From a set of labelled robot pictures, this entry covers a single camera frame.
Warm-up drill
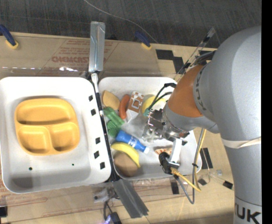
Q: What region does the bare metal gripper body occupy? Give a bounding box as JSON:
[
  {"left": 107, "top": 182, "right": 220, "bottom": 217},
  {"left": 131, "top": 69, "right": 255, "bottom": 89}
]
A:
[{"left": 142, "top": 108, "right": 190, "bottom": 142}]

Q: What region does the yellow toy lemon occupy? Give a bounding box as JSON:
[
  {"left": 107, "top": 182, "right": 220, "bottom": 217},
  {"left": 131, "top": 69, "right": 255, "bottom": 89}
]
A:
[{"left": 141, "top": 95, "right": 167, "bottom": 114}]

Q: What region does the pink and orange packet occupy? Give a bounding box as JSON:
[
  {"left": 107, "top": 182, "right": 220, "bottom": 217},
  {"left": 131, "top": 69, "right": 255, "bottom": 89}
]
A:
[{"left": 154, "top": 145, "right": 173, "bottom": 156}]

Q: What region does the brown and white carton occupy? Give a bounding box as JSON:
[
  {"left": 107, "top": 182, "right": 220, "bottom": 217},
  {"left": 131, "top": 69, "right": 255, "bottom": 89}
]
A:
[{"left": 126, "top": 91, "right": 144, "bottom": 123}]

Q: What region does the blue bottle white cap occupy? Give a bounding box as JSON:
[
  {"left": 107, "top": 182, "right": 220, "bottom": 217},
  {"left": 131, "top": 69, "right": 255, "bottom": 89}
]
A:
[{"left": 115, "top": 129, "right": 150, "bottom": 154}]

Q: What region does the yellow banana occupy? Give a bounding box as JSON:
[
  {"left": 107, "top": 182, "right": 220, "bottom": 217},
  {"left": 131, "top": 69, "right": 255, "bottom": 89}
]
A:
[{"left": 110, "top": 142, "right": 142, "bottom": 168}]

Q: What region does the orange toy sausage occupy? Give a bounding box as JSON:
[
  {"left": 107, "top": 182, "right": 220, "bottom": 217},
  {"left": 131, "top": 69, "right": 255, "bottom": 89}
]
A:
[{"left": 118, "top": 94, "right": 131, "bottom": 120}]

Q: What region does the white plastic tray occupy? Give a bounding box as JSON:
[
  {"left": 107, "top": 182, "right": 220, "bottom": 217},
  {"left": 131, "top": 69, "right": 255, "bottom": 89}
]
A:
[
  {"left": 98, "top": 76, "right": 202, "bottom": 181},
  {"left": 0, "top": 76, "right": 112, "bottom": 194}
]

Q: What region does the green toy vegetable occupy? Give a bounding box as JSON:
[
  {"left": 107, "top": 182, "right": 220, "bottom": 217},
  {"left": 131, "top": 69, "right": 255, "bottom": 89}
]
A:
[{"left": 103, "top": 106, "right": 126, "bottom": 139}]

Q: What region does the brown toy potato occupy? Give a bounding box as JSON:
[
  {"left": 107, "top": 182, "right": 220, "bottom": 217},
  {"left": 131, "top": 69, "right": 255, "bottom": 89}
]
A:
[{"left": 113, "top": 152, "right": 139, "bottom": 178}]

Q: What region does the tan toy bread slice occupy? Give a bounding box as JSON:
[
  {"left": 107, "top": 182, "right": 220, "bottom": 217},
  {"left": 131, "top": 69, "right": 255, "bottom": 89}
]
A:
[{"left": 102, "top": 90, "right": 121, "bottom": 111}]

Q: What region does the yellow divided plate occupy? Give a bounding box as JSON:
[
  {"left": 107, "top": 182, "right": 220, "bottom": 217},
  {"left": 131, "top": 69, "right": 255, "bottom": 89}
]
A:
[{"left": 14, "top": 98, "right": 81, "bottom": 156}]

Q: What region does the brown cardboard board red print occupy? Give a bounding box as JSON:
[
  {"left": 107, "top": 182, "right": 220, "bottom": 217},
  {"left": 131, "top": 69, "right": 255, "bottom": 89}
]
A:
[{"left": 0, "top": 31, "right": 235, "bottom": 224}]

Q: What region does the black cylinder on white bracket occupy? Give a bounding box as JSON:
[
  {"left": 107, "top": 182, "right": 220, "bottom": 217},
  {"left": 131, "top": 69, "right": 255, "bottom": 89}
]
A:
[{"left": 158, "top": 138, "right": 183, "bottom": 175}]

